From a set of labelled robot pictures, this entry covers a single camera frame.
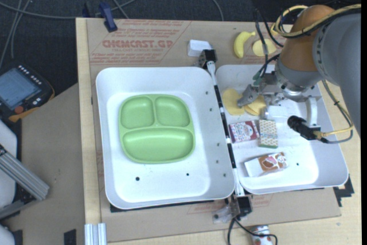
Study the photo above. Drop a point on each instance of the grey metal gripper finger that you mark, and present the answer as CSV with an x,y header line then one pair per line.
x,y
248,96
268,103

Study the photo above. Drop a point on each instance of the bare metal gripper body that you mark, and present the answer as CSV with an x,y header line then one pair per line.
x,y
271,86

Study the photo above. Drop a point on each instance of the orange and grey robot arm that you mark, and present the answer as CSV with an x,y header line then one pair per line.
x,y
338,51

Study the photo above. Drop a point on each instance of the green and yellow patterned carton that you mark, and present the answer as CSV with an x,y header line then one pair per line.
x,y
268,133

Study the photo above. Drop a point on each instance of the red and white packet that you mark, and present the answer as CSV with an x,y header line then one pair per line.
x,y
243,131

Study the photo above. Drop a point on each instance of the thin black and white rod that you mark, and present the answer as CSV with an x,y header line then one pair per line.
x,y
228,135

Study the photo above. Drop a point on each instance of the yellow banana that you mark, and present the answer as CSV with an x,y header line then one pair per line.
x,y
239,46

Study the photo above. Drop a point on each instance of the white and orange carton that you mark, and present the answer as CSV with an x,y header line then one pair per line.
x,y
266,165

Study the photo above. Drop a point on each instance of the white rectangular block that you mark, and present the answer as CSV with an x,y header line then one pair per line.
x,y
198,46

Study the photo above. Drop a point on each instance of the white plastic tray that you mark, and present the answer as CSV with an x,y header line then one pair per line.
x,y
301,169
172,186

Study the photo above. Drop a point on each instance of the green divided plate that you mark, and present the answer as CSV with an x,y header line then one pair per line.
x,y
157,139

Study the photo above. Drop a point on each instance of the brown cardboard board, red print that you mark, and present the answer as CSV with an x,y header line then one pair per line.
x,y
137,43

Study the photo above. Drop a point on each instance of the white can with red print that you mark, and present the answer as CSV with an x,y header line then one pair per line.
x,y
261,235

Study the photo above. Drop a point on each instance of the black cylinder on white bracket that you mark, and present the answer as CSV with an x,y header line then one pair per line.
x,y
301,126

